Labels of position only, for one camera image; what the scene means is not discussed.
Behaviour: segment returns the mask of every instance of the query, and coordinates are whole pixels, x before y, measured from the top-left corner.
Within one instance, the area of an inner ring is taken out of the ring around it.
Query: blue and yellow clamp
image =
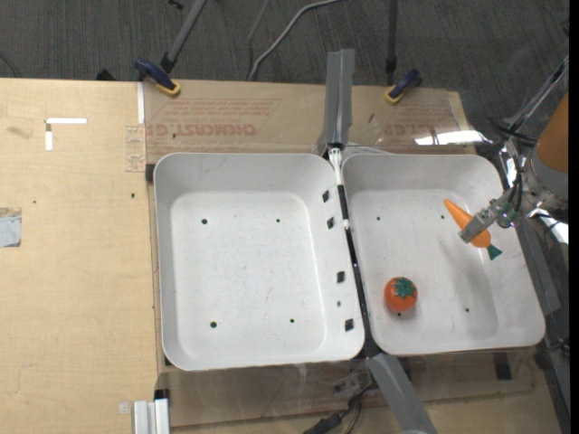
[[[135,69],[137,69],[142,76],[148,76],[153,79],[157,83],[157,88],[167,95],[174,97],[181,91],[179,83],[169,79],[166,72],[152,62],[137,58],[135,61]]]
[[[419,72],[416,69],[412,69],[397,84],[389,87],[388,90],[384,93],[384,101],[395,105],[402,99],[404,93],[408,89],[412,87],[418,87],[422,82],[422,79],[418,74]]]

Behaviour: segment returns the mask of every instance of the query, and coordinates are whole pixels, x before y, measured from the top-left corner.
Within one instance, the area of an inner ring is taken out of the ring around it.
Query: plywood surface
[[[151,399],[155,328],[147,186],[124,168],[135,83],[0,81],[0,423],[10,433],[130,432],[119,403]],[[44,147],[44,120],[54,125]]]

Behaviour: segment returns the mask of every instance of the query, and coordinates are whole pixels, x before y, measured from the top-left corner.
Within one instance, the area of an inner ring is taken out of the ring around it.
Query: carrot
[[[451,200],[445,199],[444,205],[451,213],[452,218],[459,225],[460,229],[464,230],[472,220],[472,215],[461,209]],[[502,253],[501,250],[490,244],[490,233],[488,230],[483,230],[481,233],[475,236],[472,240],[470,240],[470,244],[476,246],[477,248],[487,248],[491,260],[495,259],[499,254]]]

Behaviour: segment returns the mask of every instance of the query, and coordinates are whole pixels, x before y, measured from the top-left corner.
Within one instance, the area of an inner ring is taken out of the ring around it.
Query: red tomato
[[[418,290],[408,278],[392,278],[384,287],[384,299],[394,312],[406,312],[416,305]]]

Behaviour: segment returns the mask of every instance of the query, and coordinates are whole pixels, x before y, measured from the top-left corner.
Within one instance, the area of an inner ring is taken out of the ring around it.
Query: metal pole
[[[398,20],[398,0],[390,0],[388,21],[388,53],[386,54],[386,83],[394,85],[396,71],[396,22]]]
[[[189,14],[185,19],[185,22],[183,23],[181,31],[177,35],[175,42],[171,46],[170,50],[165,53],[163,60],[161,60],[161,67],[167,74],[171,72],[171,70],[175,66],[175,63],[177,61],[177,55],[181,52],[181,49],[185,44],[185,40],[187,39],[189,33],[193,29],[193,26],[195,25],[195,22],[197,21],[197,18],[199,17],[201,10],[203,10],[206,1],[207,0],[194,1],[193,7],[189,11]]]

